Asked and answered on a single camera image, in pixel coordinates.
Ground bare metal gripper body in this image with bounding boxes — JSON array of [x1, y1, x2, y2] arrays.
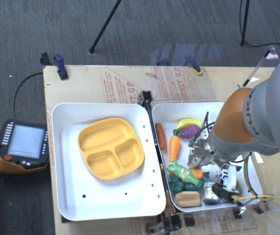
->
[[202, 141, 231, 168]]

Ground small orange carrot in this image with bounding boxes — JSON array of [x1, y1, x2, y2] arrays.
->
[[189, 168, 210, 180]]

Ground green plastic bottle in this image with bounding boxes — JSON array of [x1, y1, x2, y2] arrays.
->
[[166, 160, 204, 188]]

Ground purple grapes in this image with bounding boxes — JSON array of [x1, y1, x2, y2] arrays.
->
[[173, 124, 202, 140]]

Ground white carton with black print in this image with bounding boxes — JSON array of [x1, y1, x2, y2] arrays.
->
[[215, 169, 229, 185]]

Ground yellow banana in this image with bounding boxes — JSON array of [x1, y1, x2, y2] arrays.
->
[[176, 117, 203, 131]]

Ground dark green vegetable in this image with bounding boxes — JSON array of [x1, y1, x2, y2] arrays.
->
[[183, 182, 204, 191]]

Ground green broccoli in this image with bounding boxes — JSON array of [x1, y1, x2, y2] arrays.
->
[[168, 176, 185, 193]]

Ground small silver can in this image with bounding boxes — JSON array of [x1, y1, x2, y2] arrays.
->
[[202, 181, 220, 205]]

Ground tan bread slice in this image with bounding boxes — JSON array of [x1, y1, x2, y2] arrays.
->
[[174, 190, 202, 208]]

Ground brown sausage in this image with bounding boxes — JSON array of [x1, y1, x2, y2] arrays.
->
[[154, 123, 167, 152]]

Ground white plastic tray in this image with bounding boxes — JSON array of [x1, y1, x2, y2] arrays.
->
[[151, 101, 263, 213], [51, 102, 167, 222]]

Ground yellow divided plate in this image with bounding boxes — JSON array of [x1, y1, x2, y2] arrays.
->
[[76, 117, 146, 181]]

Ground brown cardboard board, red print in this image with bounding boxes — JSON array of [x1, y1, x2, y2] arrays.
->
[[43, 65, 280, 235]]

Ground black tripod leg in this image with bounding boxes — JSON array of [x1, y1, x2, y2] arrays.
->
[[239, 0, 253, 47], [88, 0, 128, 54]]

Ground black cylinder on white bracket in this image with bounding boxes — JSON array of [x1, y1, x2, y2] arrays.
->
[[211, 164, 241, 205]]

